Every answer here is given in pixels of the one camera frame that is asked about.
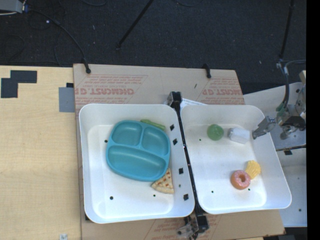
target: black fabric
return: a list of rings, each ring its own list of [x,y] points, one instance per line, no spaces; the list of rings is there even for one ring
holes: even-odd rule
[[[27,0],[27,12],[0,16],[0,65],[207,64],[235,70],[244,94],[285,84],[276,63],[291,0],[154,0],[116,49],[149,1]],[[284,61],[306,59],[306,32],[307,0],[294,0]],[[290,65],[289,83],[305,69]]]

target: pizza slice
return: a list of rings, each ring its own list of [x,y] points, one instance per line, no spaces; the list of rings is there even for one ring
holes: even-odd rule
[[[170,168],[168,168],[164,174],[164,176],[157,181],[155,181],[151,187],[153,187],[156,191],[166,193],[166,194],[173,194],[174,186],[172,184],[172,177]]]

